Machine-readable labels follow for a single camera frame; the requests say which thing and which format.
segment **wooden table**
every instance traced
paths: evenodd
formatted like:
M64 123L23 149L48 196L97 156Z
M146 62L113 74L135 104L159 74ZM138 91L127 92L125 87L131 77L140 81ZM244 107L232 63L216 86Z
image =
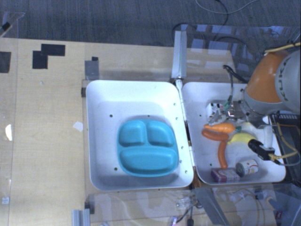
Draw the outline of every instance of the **wooden table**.
M32 52L40 51L42 43L64 44L65 56L48 56L48 69L33 69ZM2 205L0 224L7 225L9 215L9 226L69 226L72 210L82 210L85 201L84 138L73 127L83 122L85 60L99 58L101 79L167 81L173 48L2 38L0 51L12 53L10 72L0 74L0 112L6 115L0 121L0 175L8 192L11 180L10 202ZM189 76L229 81L222 69L208 68L204 57L215 58L206 51L188 50ZM229 62L229 54L223 59ZM9 124L12 141L3 134ZM228 216L233 223L239 222L235 209ZM166 220L142 218L135 225L165 226ZM204 212L197 221L211 224Z

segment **toy banana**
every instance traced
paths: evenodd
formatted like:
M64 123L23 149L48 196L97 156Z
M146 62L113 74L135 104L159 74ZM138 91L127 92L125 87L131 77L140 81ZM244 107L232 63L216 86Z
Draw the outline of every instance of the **toy banana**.
M252 135L250 135L249 133L237 133L235 134L230 141L228 141L228 145L230 145L233 142L245 142L248 143L250 140L255 139L256 138Z

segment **gray carpet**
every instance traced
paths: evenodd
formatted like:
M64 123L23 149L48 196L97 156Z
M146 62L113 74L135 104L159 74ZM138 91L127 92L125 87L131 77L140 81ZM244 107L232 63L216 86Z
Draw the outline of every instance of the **gray carpet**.
M198 0L223 12L214 0ZM221 0L228 11L251 0ZM4 12L24 12L19 38L172 46L176 24L224 23L195 0L0 0ZM227 25L300 27L301 0L260 0L230 14Z

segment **white tray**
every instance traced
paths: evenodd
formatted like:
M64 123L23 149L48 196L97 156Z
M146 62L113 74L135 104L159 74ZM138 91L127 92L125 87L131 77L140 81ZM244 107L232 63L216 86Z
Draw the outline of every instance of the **white tray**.
M192 182L193 168L183 122L179 93L167 82L93 81L86 90L90 177L103 191L185 187ZM179 163L167 176L134 177L119 166L117 134L128 120L165 122L175 134Z
M234 84L233 100L241 99L240 90L245 87L245 84ZM202 181L210 185L218 184L211 177L211 169L220 168L217 157L219 142L209 140L201 135L203 126L207 124L206 106L212 101L226 101L229 94L229 83L189 82L183 87L185 111L198 176ZM264 141L263 130L257 130L256 137L259 141ZM272 147L275 148L276 155L281 154L275 135L273 135ZM284 166L278 166L271 161L261 160L244 143L234 143L227 146L225 157L228 168L234 168L237 162L247 159L255 159L259 164L259 171L256 174L241 178L239 183L233 184L280 182L285 178L286 170Z

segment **hot dog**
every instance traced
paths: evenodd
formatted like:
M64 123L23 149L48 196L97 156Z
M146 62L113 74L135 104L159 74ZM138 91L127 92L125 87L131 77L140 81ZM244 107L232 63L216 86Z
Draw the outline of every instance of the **hot dog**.
M202 131L202 135L213 141L226 141L229 139L229 135L224 132L214 132L207 129Z
M218 147L218 161L222 169L226 169L228 164L225 158L225 150L226 150L227 143L225 141L221 141L220 146Z

